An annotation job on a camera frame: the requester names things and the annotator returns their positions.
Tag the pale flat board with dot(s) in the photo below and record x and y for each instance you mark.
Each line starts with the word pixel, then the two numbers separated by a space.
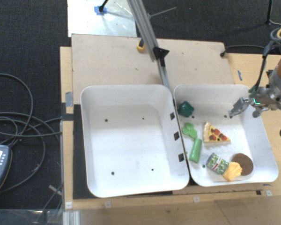
pixel 112 62

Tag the toy pizza slice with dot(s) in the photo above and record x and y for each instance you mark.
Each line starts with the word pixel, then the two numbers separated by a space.
pixel 212 135

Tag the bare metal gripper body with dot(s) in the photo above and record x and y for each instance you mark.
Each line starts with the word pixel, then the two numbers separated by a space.
pixel 265 97

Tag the white plastic tray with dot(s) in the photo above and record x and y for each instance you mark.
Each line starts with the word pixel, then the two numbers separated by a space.
pixel 131 144
pixel 246 130

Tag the green toy cucumber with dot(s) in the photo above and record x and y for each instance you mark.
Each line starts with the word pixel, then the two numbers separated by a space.
pixel 195 151

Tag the green toy broccoli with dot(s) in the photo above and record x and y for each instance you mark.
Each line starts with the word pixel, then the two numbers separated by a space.
pixel 188 129

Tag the green printed small can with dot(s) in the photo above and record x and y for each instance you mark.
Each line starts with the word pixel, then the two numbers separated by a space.
pixel 216 163

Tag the thin black rod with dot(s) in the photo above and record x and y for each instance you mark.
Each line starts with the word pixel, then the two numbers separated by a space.
pixel 181 137

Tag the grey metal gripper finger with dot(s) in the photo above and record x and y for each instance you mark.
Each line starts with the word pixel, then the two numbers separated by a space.
pixel 259 112
pixel 238 107

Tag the brown round biscuit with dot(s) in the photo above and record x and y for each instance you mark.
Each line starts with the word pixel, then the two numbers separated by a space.
pixel 244 162

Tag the yellow toy fries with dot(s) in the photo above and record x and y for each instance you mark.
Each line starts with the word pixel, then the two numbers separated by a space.
pixel 233 172

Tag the dark green toy pepper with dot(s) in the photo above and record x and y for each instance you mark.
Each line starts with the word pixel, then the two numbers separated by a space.
pixel 185 108

